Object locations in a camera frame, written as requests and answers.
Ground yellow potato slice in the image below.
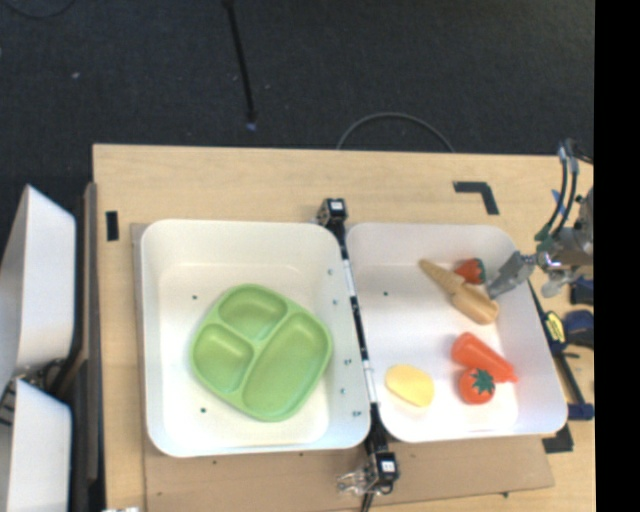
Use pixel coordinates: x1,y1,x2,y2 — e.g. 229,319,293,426
384,363,436,408

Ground beige ice cream cone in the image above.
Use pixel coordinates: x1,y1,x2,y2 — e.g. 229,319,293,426
418,258,501,326

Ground red strawberry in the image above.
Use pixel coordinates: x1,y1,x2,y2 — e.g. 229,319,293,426
454,257,488,287

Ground green divided plate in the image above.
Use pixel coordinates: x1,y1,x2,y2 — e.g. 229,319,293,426
189,282,335,424

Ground red tomato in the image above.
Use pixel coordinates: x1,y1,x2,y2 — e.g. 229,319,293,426
457,367,497,406

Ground orange carrot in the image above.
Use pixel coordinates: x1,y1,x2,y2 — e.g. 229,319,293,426
450,331,519,384

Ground thin black and white rod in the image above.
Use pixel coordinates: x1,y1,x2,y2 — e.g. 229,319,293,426
331,218,387,454

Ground black block with thin wires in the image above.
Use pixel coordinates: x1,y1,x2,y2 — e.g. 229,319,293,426
317,197,348,224
370,451,401,485

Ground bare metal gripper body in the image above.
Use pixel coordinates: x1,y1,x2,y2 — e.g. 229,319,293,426
535,187,595,275

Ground white plastic tray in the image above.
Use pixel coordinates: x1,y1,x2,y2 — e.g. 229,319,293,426
345,221,570,445
139,218,373,459

